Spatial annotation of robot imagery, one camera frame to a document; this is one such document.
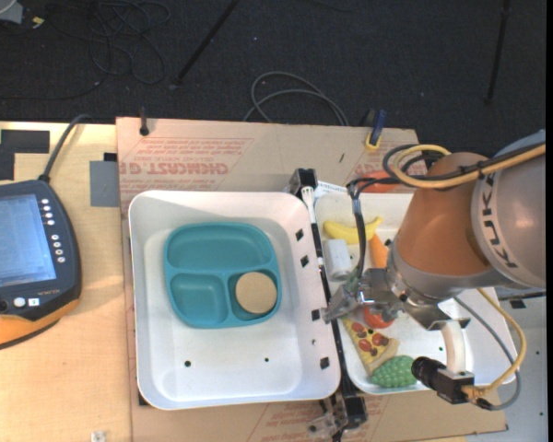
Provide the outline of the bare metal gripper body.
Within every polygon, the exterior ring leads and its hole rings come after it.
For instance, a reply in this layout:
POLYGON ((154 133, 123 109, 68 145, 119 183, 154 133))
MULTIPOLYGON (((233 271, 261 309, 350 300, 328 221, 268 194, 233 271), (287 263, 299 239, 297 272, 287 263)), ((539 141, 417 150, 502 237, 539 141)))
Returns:
POLYGON ((370 268, 364 272, 359 279, 359 301, 383 321, 395 320, 401 311, 408 312, 427 304, 400 275, 386 268, 370 268))

